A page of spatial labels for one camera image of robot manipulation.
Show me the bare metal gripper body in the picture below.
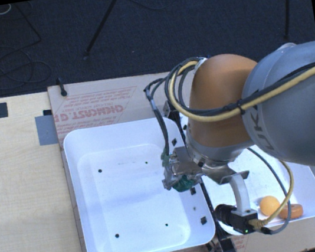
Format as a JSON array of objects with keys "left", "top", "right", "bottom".
[{"left": 160, "top": 143, "right": 206, "bottom": 183}]

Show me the dark green broccoli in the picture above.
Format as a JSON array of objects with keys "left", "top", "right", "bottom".
[{"left": 170, "top": 173, "right": 196, "bottom": 194}]

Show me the white plastic tray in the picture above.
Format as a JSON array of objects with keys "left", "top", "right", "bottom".
[
  {"left": 178, "top": 93, "right": 315, "bottom": 242},
  {"left": 61, "top": 109, "right": 221, "bottom": 252}
]

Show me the orange ball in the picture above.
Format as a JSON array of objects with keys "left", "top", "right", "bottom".
[{"left": 257, "top": 194, "right": 283, "bottom": 218}]

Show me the brown cardboard board red print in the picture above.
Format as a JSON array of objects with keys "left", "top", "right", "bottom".
[{"left": 47, "top": 45, "right": 315, "bottom": 252}]

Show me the orange doughnut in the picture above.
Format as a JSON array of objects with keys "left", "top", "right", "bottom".
[{"left": 277, "top": 202, "right": 306, "bottom": 221}]

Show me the black cylinder on white bracket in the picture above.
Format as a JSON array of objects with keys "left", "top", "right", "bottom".
[{"left": 202, "top": 161, "right": 262, "bottom": 240}]

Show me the black block with thin wires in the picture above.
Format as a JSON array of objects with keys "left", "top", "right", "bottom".
[{"left": 218, "top": 237, "right": 238, "bottom": 252}]

